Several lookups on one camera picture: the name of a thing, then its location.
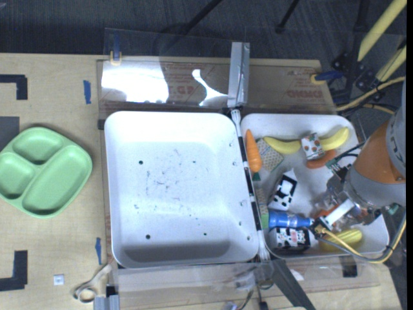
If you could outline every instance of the black cable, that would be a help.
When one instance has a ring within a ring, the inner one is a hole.
[[[262,285],[258,285],[258,289],[262,291],[268,291],[272,286],[274,286],[274,283],[269,284],[268,287],[262,287]]]
[[[371,107],[364,107],[364,105],[366,104],[371,104]],[[386,104],[381,104],[381,103],[364,103],[364,105],[358,105],[354,108],[350,108],[348,110],[345,110],[341,115],[344,118],[350,118],[351,115],[353,115],[357,110],[362,109],[362,108],[366,108],[366,109],[374,109],[374,107],[383,107],[383,108],[387,108],[389,110],[391,110],[392,112],[396,112],[397,111],[397,107],[392,106],[392,105],[386,105]]]
[[[251,289],[251,290],[248,292],[248,295],[247,295],[247,297],[245,298],[245,301],[244,301],[239,307],[237,307],[236,310],[243,310],[243,309],[247,306],[248,302],[251,300],[253,294],[254,294],[254,290]]]
[[[355,158],[358,157],[357,154],[345,154],[345,155],[340,156],[340,158],[338,160],[336,160],[336,162],[339,162],[342,158],[346,158],[346,157],[349,157],[349,156],[353,156]]]
[[[268,304],[263,301],[263,297],[261,295],[261,291],[259,290],[259,284],[257,284],[257,292],[258,292],[258,306],[259,310],[268,310]]]
[[[345,157],[345,156],[348,156],[348,155],[350,155],[350,156],[357,155],[357,154],[352,154],[351,152],[352,152],[353,150],[356,150],[356,149],[362,147],[362,146],[364,145],[364,143],[365,143],[365,141],[359,143],[358,145],[356,145],[356,146],[354,146],[354,147],[346,150],[344,153],[341,153],[340,155],[337,155],[334,159],[335,159],[335,160],[340,160],[341,158],[343,158],[343,157]]]

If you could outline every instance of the yellow cable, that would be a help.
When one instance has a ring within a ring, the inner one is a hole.
[[[358,251],[356,251],[353,247],[349,246],[346,242],[344,242],[342,239],[340,239],[338,236],[336,236],[334,233],[330,232],[328,229],[324,228],[321,230],[321,233],[325,233],[329,235],[331,238],[335,239],[337,242],[339,242],[345,249],[349,250],[353,254],[356,254],[358,256],[362,256]]]
[[[406,77],[397,77],[395,79],[389,80],[386,83],[383,83],[379,86],[377,86],[376,88],[373,88],[371,91],[367,92],[366,94],[363,94],[362,96],[360,96],[359,98],[355,99],[354,101],[351,101],[350,103],[347,103],[346,105],[342,105],[337,107],[337,111],[342,111],[342,110],[346,110],[348,108],[352,108],[354,106],[356,106],[358,103],[362,102],[365,98],[368,98],[369,96],[373,95],[376,92],[379,92],[380,90],[383,90],[384,88],[393,85],[394,83],[399,83],[400,81],[404,81],[406,79]]]
[[[390,248],[388,254],[382,258],[381,260],[372,260],[370,258],[367,258],[365,256],[363,256],[362,254],[360,254],[358,251],[356,251],[354,248],[352,248],[351,246],[349,246],[347,243],[345,243],[342,239],[340,239],[338,236],[336,236],[334,233],[330,232],[329,230],[327,230],[326,228],[321,230],[321,233],[325,233],[327,235],[329,235],[331,238],[335,239],[337,242],[339,242],[345,249],[347,249],[348,251],[350,251],[353,254],[356,254],[360,257],[365,258],[366,260],[369,260],[369,263],[373,263],[373,264],[380,264],[380,263],[384,263],[386,262],[390,256],[392,256],[392,253],[394,251],[395,246],[400,242],[401,237],[403,236],[403,232],[406,229],[406,221],[403,222],[403,226],[400,230],[400,233],[396,236],[396,239],[394,240],[392,247]]]
[[[365,105],[363,105],[363,107],[381,110],[381,111],[386,112],[387,114],[394,115],[394,111],[393,111],[393,110],[388,109],[388,108],[385,108],[385,107],[382,107],[382,106],[372,105],[371,103],[366,103]]]

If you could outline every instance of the green plate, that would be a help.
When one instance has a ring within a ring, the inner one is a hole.
[[[79,145],[32,127],[0,152],[0,198],[33,217],[50,218],[74,200],[91,172],[92,159]]]

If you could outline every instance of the wooden board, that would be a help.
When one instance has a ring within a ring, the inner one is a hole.
[[[0,200],[0,278],[12,275],[14,251],[28,251],[28,284],[22,290],[0,292],[0,309],[93,308],[92,304],[75,300],[72,292],[100,268],[96,238],[102,239],[103,263],[109,250],[105,242],[105,185],[97,129],[96,65],[102,58],[0,54],[0,74],[24,74],[28,78],[28,100],[15,99],[15,85],[0,84],[0,116],[19,116],[20,131],[40,125],[60,132],[82,146],[94,163],[90,179],[79,196],[55,218],[36,219]],[[272,60],[260,63],[276,67]],[[288,65],[305,67],[302,61]],[[91,104],[86,104],[83,81],[90,82]],[[376,270],[378,283],[373,286],[324,292],[313,288],[308,296],[317,309],[401,309],[388,269],[378,265]],[[64,285],[54,286],[55,274],[65,276]],[[99,293],[104,293],[104,284],[102,281]],[[267,295],[270,308],[291,307],[284,296]],[[222,309],[223,305],[221,302],[180,309]],[[245,309],[257,309],[256,300]]]

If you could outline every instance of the yellow banana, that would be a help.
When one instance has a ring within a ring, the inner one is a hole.
[[[331,137],[320,139],[320,144],[325,151],[336,149],[346,142],[349,134],[350,130],[348,127],[342,127]]]
[[[334,233],[341,241],[347,243],[349,246],[353,247],[357,245],[361,239],[363,238],[363,234],[361,233],[360,230],[357,229],[349,229],[349,230],[344,230],[338,233]],[[324,237],[324,239],[334,242],[338,245],[341,245],[336,239],[333,237],[327,235]],[[330,245],[325,242],[319,242],[319,246],[321,250],[323,251],[336,251],[337,248],[334,247],[333,245]]]
[[[342,127],[331,137],[320,139],[320,144],[325,151],[336,149],[346,142],[349,134],[348,127]],[[293,154],[301,148],[299,140],[281,141],[276,138],[264,137],[264,141],[280,154]]]
[[[298,140],[285,142],[271,137],[264,137],[264,141],[280,154],[293,154],[301,148],[301,142]]]

